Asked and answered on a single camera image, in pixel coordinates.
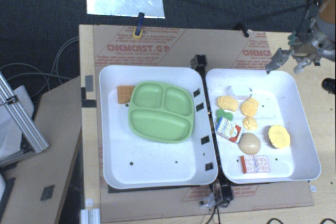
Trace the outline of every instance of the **wooden table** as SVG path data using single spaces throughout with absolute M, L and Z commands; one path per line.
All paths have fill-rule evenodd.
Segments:
M 15 183 L 1 223 L 59 222 L 80 146 L 80 109 L 79 78 L 43 94 L 35 125 L 50 147 L 3 172 Z M 52 191 L 41 200 L 44 189 Z
M 86 86 L 87 74 L 95 74 L 94 36 L 92 26 L 80 27 L 81 87 Z M 289 33 L 266 33 L 270 51 L 286 48 Z M 280 70 L 290 73 L 299 89 L 301 101 L 306 112 L 313 140 L 322 166 L 320 177 L 310 183 L 316 187 L 313 193 L 313 207 L 299 207 L 253 212 L 221 214 L 223 223 L 266 223 L 276 217 L 285 224 L 318 224 L 324 218 L 336 219 L 336 173 L 335 173 L 335 96 L 321 87 L 324 78 L 335 78 L 335 64 L 322 60 L 320 67 L 308 66 L 303 73 L 294 74 L 296 62 L 288 60 Z M 96 86 L 86 93 L 86 99 L 96 99 Z M 100 208 L 99 161 L 97 142 L 97 114 L 90 107 L 82 109 L 83 165 L 85 178 L 86 209 Z M 152 220 L 137 220 L 132 223 L 205 223 L 209 215 L 178 217 Z M 212 223 L 217 223 L 216 216 Z

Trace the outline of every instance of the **yellow food piece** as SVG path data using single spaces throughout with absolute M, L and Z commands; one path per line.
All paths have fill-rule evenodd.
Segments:
M 243 125 L 245 127 L 245 129 L 254 131 L 256 129 L 258 129 L 258 124 L 255 118 L 253 117 L 246 117 L 243 119 Z
M 238 146 L 242 152 L 249 155 L 255 155 L 260 150 L 260 140 L 254 134 L 242 134 Z
M 268 130 L 268 137 L 275 148 L 284 148 L 290 145 L 290 135 L 281 125 L 273 125 Z
M 238 101 L 229 95 L 218 97 L 217 104 L 221 109 L 236 111 L 238 109 Z
M 242 114 L 252 117 L 257 113 L 259 102 L 256 99 L 250 97 L 240 107 Z

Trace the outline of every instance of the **cardboard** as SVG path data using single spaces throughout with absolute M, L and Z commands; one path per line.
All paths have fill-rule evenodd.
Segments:
M 79 87 L 76 78 L 42 95 L 35 124 L 50 147 L 3 172 L 15 183 L 1 223 L 59 222 L 79 149 Z
M 211 68 L 263 69 L 270 60 L 266 34 L 240 31 L 144 27 L 140 40 L 134 27 L 93 26 L 97 129 L 100 166 L 101 221 L 117 222 L 208 214 L 199 206 L 208 186 L 119 191 L 108 187 L 102 174 L 99 73 L 107 65 L 190 66 L 196 54 L 207 56 Z M 234 200 L 220 212 L 312 206 L 307 182 L 283 182 L 233 187 Z

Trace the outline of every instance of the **white tray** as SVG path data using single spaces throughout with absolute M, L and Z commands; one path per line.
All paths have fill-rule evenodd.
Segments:
M 150 141 L 134 134 L 128 125 L 128 107 L 118 104 L 117 86 L 158 81 L 184 88 L 193 96 L 196 112 L 191 136 L 182 143 Z M 108 66 L 99 76 L 103 138 L 103 173 L 117 189 L 206 185 L 218 173 L 203 84 L 191 68 Z M 209 142 L 201 139 L 208 136 Z
M 321 173 L 321 165 L 309 130 L 296 83 L 291 75 L 283 71 L 266 74 L 264 70 L 212 69 L 206 76 L 209 100 L 214 122 L 219 107 L 216 100 L 221 95 L 233 94 L 234 89 L 250 89 L 240 98 L 239 106 L 251 93 L 259 102 L 258 123 L 254 133 L 261 142 L 258 155 L 267 155 L 270 172 L 243 174 L 238 145 L 217 136 L 223 172 L 234 183 L 265 183 L 292 180 L 312 180 Z M 238 109 L 233 112 L 233 122 L 243 127 L 245 117 Z M 291 145 L 284 149 L 275 149 L 268 138 L 268 129 L 272 125 L 284 126 L 291 137 Z

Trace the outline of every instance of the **green divided plate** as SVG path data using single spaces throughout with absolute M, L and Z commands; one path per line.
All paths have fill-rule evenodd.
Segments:
M 154 81 L 139 83 L 132 93 L 128 122 L 131 130 L 143 138 L 182 142 L 193 130 L 193 98 L 174 85 Z

